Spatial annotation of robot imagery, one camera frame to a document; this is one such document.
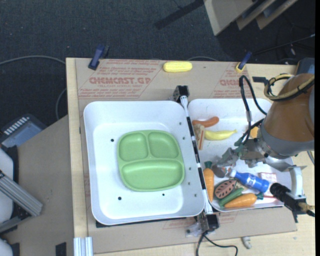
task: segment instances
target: black carpet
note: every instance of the black carpet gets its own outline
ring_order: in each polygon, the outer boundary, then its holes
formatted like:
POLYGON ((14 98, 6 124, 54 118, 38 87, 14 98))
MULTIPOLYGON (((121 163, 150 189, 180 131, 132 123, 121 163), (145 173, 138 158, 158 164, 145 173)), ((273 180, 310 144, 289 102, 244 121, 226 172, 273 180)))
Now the black carpet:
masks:
MULTIPOLYGON (((241 61, 247 51, 287 44, 315 33, 316 0, 299 0, 266 28, 235 22, 214 36, 203 0, 0 0, 0 128, 30 113, 49 126, 66 87, 63 63, 23 56, 91 58, 98 44, 111 59, 241 61)), ((315 56, 315 38, 251 57, 249 63, 295 64, 315 56)), ((67 114, 64 93, 58 116, 67 114)))

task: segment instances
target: green plate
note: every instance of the green plate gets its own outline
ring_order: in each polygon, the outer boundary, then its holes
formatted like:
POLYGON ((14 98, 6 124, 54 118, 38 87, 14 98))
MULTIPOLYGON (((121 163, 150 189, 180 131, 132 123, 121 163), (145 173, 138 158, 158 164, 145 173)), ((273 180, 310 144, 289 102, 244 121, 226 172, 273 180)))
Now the green plate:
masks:
POLYGON ((122 135, 117 160, 123 183, 134 191, 171 189, 185 177, 179 144, 166 131, 139 130, 122 135))

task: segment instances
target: green cucumber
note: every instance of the green cucumber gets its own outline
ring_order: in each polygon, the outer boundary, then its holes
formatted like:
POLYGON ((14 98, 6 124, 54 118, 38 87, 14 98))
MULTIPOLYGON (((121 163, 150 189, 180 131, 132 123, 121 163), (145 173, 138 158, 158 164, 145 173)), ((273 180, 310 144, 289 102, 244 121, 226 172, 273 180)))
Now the green cucumber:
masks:
POLYGON ((235 191, 233 191, 232 193, 228 194, 225 198, 222 198, 219 201, 219 206, 220 207, 224 207, 226 203, 230 202, 231 200, 239 197, 242 195, 242 191, 244 190, 243 187, 239 187, 238 189, 236 189, 235 191))

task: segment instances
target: blue bottle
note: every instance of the blue bottle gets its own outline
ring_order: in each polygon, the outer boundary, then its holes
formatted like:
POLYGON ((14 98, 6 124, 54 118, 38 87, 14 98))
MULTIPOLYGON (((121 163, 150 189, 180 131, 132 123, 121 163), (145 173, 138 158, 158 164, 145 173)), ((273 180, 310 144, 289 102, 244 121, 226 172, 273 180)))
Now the blue bottle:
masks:
POLYGON ((259 178, 248 172, 241 173, 233 169, 230 172, 230 177, 234 177, 238 179, 243 185, 252 189, 259 190, 262 193, 266 192, 269 188, 269 181, 259 178))

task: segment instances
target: toy banana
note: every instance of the toy banana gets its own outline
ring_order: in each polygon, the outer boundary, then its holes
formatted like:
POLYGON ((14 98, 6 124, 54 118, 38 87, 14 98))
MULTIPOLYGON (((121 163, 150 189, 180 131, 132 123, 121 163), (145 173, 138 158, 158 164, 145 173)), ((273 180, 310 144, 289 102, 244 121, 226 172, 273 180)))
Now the toy banana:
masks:
POLYGON ((228 139, 232 134, 235 134, 237 130, 219 130, 219 131, 211 131, 206 130, 204 132, 204 138, 209 141, 221 141, 228 139))

